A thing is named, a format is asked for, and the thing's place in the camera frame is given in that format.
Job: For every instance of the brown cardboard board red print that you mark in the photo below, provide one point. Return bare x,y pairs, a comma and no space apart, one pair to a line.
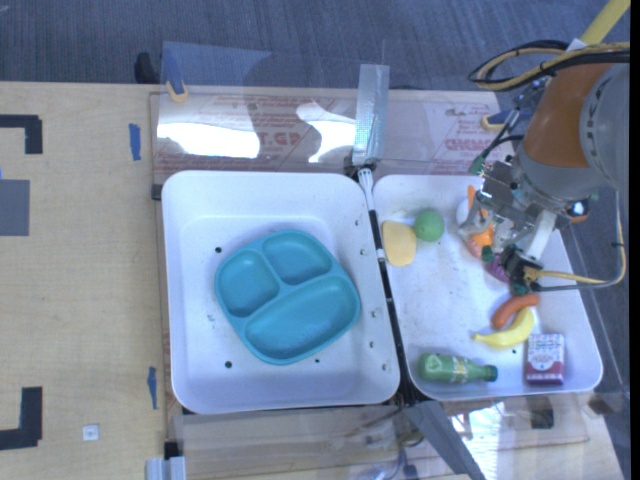
435,133

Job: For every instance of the red and white carton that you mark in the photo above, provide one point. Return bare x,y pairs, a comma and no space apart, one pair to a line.
545,360

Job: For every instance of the yellow lemon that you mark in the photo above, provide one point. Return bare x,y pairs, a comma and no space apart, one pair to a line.
399,244

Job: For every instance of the green plastic bottle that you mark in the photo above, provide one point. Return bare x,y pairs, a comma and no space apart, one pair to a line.
450,368

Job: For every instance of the orange carrot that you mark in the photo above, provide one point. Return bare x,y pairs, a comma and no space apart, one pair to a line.
484,238

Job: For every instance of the small white square tile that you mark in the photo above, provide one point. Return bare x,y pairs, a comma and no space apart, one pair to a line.
90,432

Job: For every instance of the orange sausage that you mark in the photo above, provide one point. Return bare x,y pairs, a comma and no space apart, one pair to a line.
512,309

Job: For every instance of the purple grapes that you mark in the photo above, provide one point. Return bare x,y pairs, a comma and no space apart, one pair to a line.
497,270

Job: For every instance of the blue divided plate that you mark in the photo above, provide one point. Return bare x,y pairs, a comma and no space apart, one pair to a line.
287,298

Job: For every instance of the yellow banana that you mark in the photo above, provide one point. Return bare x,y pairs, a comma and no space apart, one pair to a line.
515,334

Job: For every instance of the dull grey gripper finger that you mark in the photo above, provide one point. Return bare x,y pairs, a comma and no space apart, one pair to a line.
472,220
506,235

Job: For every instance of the green lime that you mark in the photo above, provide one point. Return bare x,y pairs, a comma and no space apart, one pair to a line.
429,225

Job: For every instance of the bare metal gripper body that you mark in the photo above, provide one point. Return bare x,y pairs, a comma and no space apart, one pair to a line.
510,193

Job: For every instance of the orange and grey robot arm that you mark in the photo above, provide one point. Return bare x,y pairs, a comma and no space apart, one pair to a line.
560,133

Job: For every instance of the white plastic tray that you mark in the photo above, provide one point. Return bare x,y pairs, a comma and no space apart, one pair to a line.
200,208
445,298

